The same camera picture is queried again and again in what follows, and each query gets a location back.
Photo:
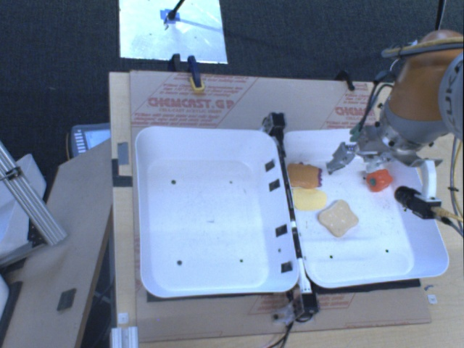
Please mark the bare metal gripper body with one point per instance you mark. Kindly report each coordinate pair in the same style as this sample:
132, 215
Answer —
377, 141

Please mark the orange toy bell pepper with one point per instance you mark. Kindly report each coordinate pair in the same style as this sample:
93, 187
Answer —
380, 181

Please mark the beige toy biscuit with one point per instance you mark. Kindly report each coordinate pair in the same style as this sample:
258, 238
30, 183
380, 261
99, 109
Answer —
338, 218

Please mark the orange toy hot dog bun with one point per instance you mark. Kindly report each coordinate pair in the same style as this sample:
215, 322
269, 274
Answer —
303, 175

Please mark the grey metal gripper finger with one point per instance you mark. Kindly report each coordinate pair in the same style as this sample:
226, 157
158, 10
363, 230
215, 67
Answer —
342, 156
375, 163

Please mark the white plastic tray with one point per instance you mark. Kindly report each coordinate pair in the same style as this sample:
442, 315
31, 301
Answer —
373, 241
210, 212

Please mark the yellow toy cheese slice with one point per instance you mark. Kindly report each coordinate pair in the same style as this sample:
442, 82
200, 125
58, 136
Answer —
308, 199

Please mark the brown cardboard board, red print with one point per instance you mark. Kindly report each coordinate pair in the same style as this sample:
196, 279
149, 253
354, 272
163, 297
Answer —
224, 96

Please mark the black cylinder on white bracket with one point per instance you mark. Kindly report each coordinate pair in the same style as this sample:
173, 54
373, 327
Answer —
413, 199

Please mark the thin black and white rod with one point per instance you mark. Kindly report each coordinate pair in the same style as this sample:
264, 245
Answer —
290, 201

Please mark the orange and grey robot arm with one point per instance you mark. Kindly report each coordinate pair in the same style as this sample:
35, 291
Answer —
417, 82

